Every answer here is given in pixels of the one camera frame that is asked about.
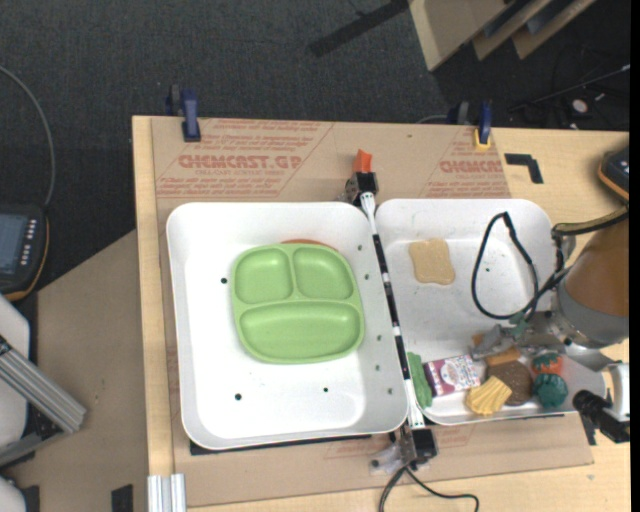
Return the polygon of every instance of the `toy food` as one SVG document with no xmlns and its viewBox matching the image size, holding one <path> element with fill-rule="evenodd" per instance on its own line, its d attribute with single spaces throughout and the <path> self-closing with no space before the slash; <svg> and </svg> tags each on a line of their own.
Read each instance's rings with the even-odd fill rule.
<svg viewBox="0 0 640 512">
<path fill-rule="evenodd" d="M 421 283 L 451 284 L 456 273 L 451 265 L 446 240 L 434 238 L 409 245 L 415 278 Z"/>
<path fill-rule="evenodd" d="M 507 399 L 505 405 L 522 405 L 531 400 L 533 396 L 531 373 L 520 361 L 509 361 L 508 363 L 490 366 L 487 369 L 487 376 L 497 377 L 511 389 L 511 396 Z"/>
<path fill-rule="evenodd" d="M 409 362 L 409 369 L 411 370 L 411 380 L 413 381 L 413 388 L 416 391 L 416 399 L 418 404 L 423 409 L 430 407 L 433 402 L 433 393 L 431 387 L 427 382 L 426 375 L 424 374 L 424 368 L 422 367 L 422 359 L 418 354 L 413 352 L 407 352 L 407 361 Z"/>
<path fill-rule="evenodd" d="M 469 390 L 466 404 L 476 414 L 490 416 L 498 412 L 510 396 L 509 386 L 491 376 L 482 386 Z"/>
<path fill-rule="evenodd" d="M 472 337 L 473 344 L 476 346 L 480 345 L 483 336 L 484 334 L 474 334 Z M 504 352 L 500 352 L 494 356 L 487 356 L 484 360 L 488 366 L 496 366 L 498 364 L 508 363 L 509 361 L 517 361 L 520 358 L 520 355 L 518 348 L 512 345 Z"/>
<path fill-rule="evenodd" d="M 480 385 L 480 377 L 469 355 L 430 361 L 424 365 L 424 373 L 435 396 Z"/>
<path fill-rule="evenodd" d="M 538 397 L 542 407 L 559 407 L 569 394 L 567 383 L 560 375 L 541 373 L 533 382 L 533 394 Z"/>
<path fill-rule="evenodd" d="M 531 369 L 536 375 L 540 373 L 556 373 L 559 375 L 562 371 L 562 356 L 555 352 L 542 354 L 531 362 Z"/>
</svg>

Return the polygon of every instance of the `clamp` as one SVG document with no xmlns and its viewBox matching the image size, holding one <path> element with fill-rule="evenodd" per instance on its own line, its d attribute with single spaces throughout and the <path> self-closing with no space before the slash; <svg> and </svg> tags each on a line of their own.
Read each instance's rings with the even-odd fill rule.
<svg viewBox="0 0 640 512">
<path fill-rule="evenodd" d="M 480 107 L 480 120 L 478 127 L 473 133 L 476 148 L 486 151 L 491 147 L 489 134 L 491 133 L 491 105 L 488 101 L 483 101 Z"/>
<path fill-rule="evenodd" d="M 405 423 L 397 435 L 392 432 L 389 437 L 391 444 L 372 455 L 369 474 L 391 475 L 407 466 L 416 470 L 438 455 L 436 438 L 430 428 L 411 430 Z"/>
<path fill-rule="evenodd" d="M 376 173 L 371 170 L 372 155 L 361 149 L 358 150 L 353 160 L 351 178 L 345 184 L 343 192 L 344 200 L 354 206 L 361 206 L 360 196 L 364 192 L 378 193 L 378 179 Z"/>
<path fill-rule="evenodd" d="M 200 142 L 202 137 L 198 124 L 198 98 L 193 89 L 180 89 L 177 84 L 173 84 L 165 100 L 165 111 L 170 116 L 184 116 L 182 137 L 185 142 Z"/>
</svg>

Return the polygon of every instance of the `cardboard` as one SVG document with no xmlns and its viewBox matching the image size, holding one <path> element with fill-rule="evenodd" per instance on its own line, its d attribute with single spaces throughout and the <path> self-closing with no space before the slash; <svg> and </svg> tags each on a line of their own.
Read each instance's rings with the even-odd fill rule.
<svg viewBox="0 0 640 512">
<path fill-rule="evenodd" d="M 485 59 L 496 48 L 504 44 L 531 17 L 535 16 L 552 0 L 533 0 L 513 14 L 495 33 L 487 36 L 479 32 L 473 38 L 473 48 L 479 60 Z"/>
<path fill-rule="evenodd" d="M 410 10 L 429 71 L 471 41 L 482 27 L 499 16 L 504 0 L 412 0 Z"/>
<path fill-rule="evenodd" d="M 539 32 L 532 34 L 527 27 L 521 27 L 512 36 L 516 52 L 521 59 L 525 59 L 537 50 L 547 39 L 562 29 L 596 0 L 575 0 L 568 7 L 557 14 Z"/>
<path fill-rule="evenodd" d="M 180 417 L 165 223 L 176 206 L 189 201 L 335 200 L 358 149 L 373 154 L 379 202 L 509 197 L 497 149 L 476 149 L 468 126 L 203 119 L 199 144 L 182 143 L 179 119 L 153 118 L 151 127 L 174 470 L 185 475 L 188 505 L 385 485 L 388 475 L 372 475 L 369 463 L 389 445 L 386 434 L 192 455 Z M 415 168 L 407 170 L 407 162 Z M 431 481 L 592 462 L 576 415 L 434 427 L 434 432 L 441 455 L 421 472 Z M 542 442 L 547 437 L 554 440 L 551 445 Z M 562 457 L 550 458 L 549 449 Z"/>
</svg>

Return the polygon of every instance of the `white tray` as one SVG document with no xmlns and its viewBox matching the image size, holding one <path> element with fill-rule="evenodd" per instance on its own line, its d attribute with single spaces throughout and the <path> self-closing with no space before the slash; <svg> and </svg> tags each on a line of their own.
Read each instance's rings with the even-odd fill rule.
<svg viewBox="0 0 640 512">
<path fill-rule="evenodd" d="M 496 321 L 484 316 L 473 303 L 471 274 L 487 224 L 495 214 L 504 211 L 509 212 L 542 285 L 553 272 L 555 248 L 549 218 L 534 203 L 519 199 L 396 199 L 378 209 L 376 223 L 405 347 L 420 355 L 423 362 L 469 353 L 473 346 L 471 337 L 495 325 Z M 434 238 L 446 240 L 449 246 L 456 276 L 447 286 L 422 284 L 414 277 L 409 244 Z M 498 314 L 521 309 L 533 294 L 528 267 L 502 222 L 496 223 L 491 232 L 478 273 L 477 290 L 485 309 Z M 550 295 L 544 295 L 538 303 L 540 311 L 549 308 Z M 479 375 L 484 375 L 485 363 L 477 362 L 476 367 Z M 568 357 L 564 358 L 563 378 L 569 395 L 561 407 L 553 410 L 543 409 L 531 400 L 518 407 L 503 407 L 487 418 L 467 409 L 466 393 L 457 392 L 435 398 L 423 413 L 430 420 L 447 425 L 533 417 L 574 411 L 570 397 L 581 389 L 598 396 L 605 394 L 602 374 Z"/>
<path fill-rule="evenodd" d="M 245 250 L 312 239 L 349 262 L 365 337 L 354 353 L 314 364 L 269 364 L 236 334 L 230 271 Z M 389 432 L 407 398 L 365 216 L 344 203 L 189 203 L 167 222 L 182 421 L 198 445 L 225 450 Z"/>
</svg>

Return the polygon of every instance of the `screen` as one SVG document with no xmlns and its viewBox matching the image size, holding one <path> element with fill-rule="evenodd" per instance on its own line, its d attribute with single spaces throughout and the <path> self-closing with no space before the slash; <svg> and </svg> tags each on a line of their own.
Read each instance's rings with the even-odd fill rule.
<svg viewBox="0 0 640 512">
<path fill-rule="evenodd" d="M 0 274 L 14 274 L 22 252 L 28 218 L 0 213 Z"/>
</svg>

